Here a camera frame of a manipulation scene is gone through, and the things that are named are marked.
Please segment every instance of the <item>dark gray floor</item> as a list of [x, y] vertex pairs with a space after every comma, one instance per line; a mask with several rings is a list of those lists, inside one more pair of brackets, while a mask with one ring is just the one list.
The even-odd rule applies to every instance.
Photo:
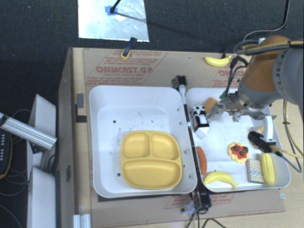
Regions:
[[[259, 29], [283, 22], [285, 0], [144, 0], [150, 42], [136, 49], [219, 52]], [[79, 39], [77, 0], [0, 0], [0, 112], [12, 115], [31, 109], [35, 94], [57, 103], [57, 89], [69, 46], [124, 48], [121, 41]], [[303, 38], [304, 0], [291, 0], [285, 29], [258, 33]], [[26, 168], [25, 144], [14, 147], [12, 167]], [[0, 191], [7, 190], [0, 181]], [[26, 226], [26, 191], [12, 198], [0, 195]], [[1, 227], [17, 227], [0, 208]]]

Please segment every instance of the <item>cardboard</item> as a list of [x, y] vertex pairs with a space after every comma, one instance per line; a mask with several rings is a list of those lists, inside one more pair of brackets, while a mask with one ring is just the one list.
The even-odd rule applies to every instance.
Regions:
[[[61, 126], [59, 131], [62, 131], [61, 138], [68, 138], [69, 141], [66, 147], [59, 139], [61, 148], [59, 169], [60, 173], [65, 172], [70, 165], [73, 180], [66, 182], [63, 179], [64, 175], [61, 174], [63, 176], [60, 183], [62, 227], [71, 227], [69, 222], [73, 218], [71, 215], [73, 212], [91, 213], [93, 228], [189, 219], [188, 215], [181, 214], [181, 208], [191, 201], [189, 195], [131, 199], [104, 199], [97, 195], [92, 185], [90, 126], [85, 121], [89, 118], [88, 93], [94, 86], [102, 84], [170, 86], [171, 80], [176, 75], [187, 76], [188, 89], [225, 87], [229, 66], [218, 68], [207, 65], [204, 57], [220, 56], [212, 53], [134, 51], [130, 61], [123, 61], [119, 56], [121, 52], [113, 49], [69, 49], [68, 57], [71, 60], [66, 62], [64, 75], [70, 73], [70, 78], [63, 77], [59, 90], [59, 126]], [[242, 74], [243, 71], [240, 70], [237, 77], [241, 77]], [[83, 96], [84, 102], [80, 108], [77, 108], [76, 99], [79, 100], [77, 98], [79, 94]], [[202, 218], [284, 211], [280, 192], [277, 189], [212, 194], [211, 200], [212, 207]]]

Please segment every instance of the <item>orange sausage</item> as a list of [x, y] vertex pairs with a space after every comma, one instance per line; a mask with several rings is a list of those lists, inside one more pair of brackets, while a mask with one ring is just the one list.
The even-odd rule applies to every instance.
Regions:
[[200, 173], [202, 175], [205, 175], [206, 171], [207, 171], [207, 159], [206, 159], [205, 153], [202, 150], [202, 148], [199, 146], [196, 147], [195, 149], [196, 149], [196, 154], [198, 155], [198, 158], [199, 158]]

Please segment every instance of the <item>toy pizza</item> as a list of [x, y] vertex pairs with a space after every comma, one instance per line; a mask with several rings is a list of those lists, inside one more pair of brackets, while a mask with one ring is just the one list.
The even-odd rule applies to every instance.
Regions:
[[244, 164], [249, 157], [248, 148], [238, 142], [231, 143], [227, 152], [231, 159], [239, 164]]

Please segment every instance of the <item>toy banana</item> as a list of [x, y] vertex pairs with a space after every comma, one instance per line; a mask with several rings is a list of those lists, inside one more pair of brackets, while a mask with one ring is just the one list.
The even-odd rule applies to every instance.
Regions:
[[229, 63], [231, 56], [225, 58], [205, 57], [206, 63], [214, 67], [224, 67]]
[[210, 184], [214, 181], [223, 181], [231, 184], [235, 188], [238, 186], [232, 179], [231, 175], [223, 171], [213, 171], [210, 172], [204, 179], [205, 184]]

